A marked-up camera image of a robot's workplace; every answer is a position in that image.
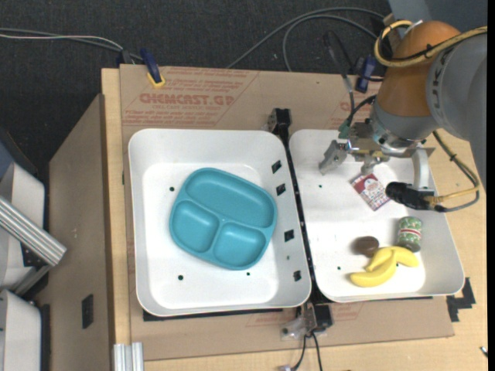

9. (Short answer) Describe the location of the green can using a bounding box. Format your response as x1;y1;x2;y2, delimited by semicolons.
395;216;423;254

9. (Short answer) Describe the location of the red and white carton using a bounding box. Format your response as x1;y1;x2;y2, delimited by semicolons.
350;173;391;212

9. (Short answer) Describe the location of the brown cardboard board red print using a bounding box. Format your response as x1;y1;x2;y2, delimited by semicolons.
118;63;456;361

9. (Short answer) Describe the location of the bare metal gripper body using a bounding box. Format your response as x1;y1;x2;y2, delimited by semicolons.
345;121;428;160

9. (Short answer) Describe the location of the white plastic tray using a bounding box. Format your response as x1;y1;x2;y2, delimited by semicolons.
128;128;312;317
288;128;466;303

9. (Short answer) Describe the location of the blue divided plate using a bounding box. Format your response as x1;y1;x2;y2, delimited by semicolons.
168;167;278;271

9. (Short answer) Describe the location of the black block with thin wires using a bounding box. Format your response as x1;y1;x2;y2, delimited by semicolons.
265;107;292;135
281;302;333;340

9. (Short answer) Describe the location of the thin black rod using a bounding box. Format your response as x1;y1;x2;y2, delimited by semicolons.
281;124;319;305

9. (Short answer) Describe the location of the black cylinder on white bracket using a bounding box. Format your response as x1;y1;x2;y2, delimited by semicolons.
385;147;437;211

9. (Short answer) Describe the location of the yellow banana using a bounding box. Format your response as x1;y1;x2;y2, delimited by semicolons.
364;245;421;273
350;250;398;288

